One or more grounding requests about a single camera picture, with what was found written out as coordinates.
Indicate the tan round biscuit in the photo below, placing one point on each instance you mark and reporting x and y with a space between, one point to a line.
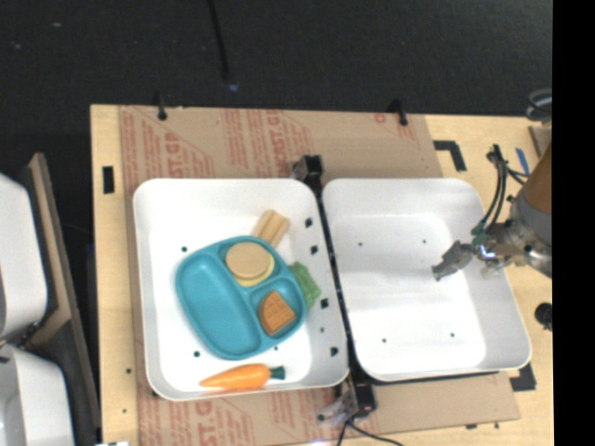
248 260

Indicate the blue divided plate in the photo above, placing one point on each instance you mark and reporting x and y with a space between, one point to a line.
216 300

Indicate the orange carrot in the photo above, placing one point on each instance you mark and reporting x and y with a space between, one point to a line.
237 377

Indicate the thin black rod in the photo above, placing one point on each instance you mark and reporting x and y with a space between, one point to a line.
334 267

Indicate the green lettuce leaf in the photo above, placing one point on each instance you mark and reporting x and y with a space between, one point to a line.
308 285

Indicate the white plastic tray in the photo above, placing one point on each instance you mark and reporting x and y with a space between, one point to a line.
404 295
167 230

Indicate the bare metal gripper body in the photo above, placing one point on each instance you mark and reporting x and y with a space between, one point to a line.
516 249

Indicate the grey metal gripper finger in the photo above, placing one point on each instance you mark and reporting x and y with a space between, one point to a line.
458 250
442 270

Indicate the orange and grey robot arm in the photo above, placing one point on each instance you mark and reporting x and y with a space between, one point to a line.
539 188

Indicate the brown waffle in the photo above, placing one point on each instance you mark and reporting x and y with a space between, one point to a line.
276 313

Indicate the brown cardboard board red print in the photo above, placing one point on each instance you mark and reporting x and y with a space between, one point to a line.
260 142

